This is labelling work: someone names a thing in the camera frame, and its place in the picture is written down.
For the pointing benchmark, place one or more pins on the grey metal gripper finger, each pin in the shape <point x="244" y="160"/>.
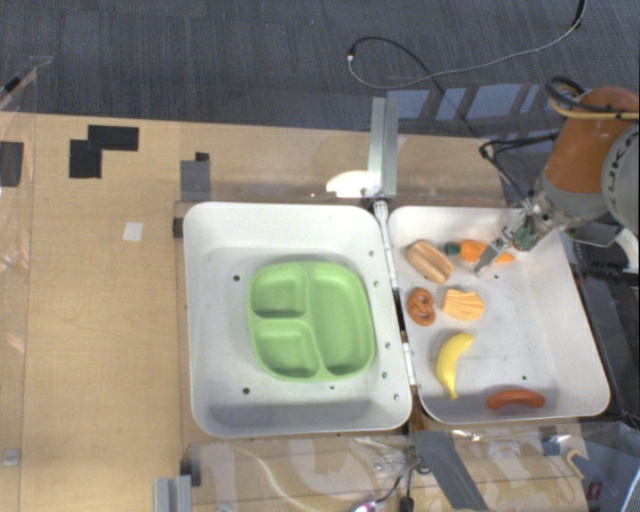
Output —
<point x="487" y="260"/>

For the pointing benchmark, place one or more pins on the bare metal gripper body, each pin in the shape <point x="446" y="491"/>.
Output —
<point x="531" y="220"/>

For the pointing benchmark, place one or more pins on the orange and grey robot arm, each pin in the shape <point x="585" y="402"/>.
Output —
<point x="580" y="150"/>

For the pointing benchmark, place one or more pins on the orange carrot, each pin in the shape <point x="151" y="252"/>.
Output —
<point x="472" y="250"/>

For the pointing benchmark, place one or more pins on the orange ridged crisps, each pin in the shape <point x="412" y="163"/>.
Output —
<point x="462" y="305"/>

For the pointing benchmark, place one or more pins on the tan hot dog bun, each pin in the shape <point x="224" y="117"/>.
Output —
<point x="430" y="261"/>

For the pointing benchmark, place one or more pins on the white plastic tray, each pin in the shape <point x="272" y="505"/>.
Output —
<point x="225" y="325"/>
<point x="530" y="330"/>

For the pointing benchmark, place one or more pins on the brown pretzel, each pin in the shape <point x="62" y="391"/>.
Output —
<point x="419" y="309"/>

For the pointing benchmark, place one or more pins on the yellow banana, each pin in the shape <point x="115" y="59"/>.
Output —
<point x="448" y="362"/>

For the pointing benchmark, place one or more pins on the red-brown sausage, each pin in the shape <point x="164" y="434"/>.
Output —
<point x="515" y="400"/>

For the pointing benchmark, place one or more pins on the green divided plate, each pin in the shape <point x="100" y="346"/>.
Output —
<point x="335" y="320"/>

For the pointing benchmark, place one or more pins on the black cylinder on white bracket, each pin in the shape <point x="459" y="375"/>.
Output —
<point x="600" y="235"/>

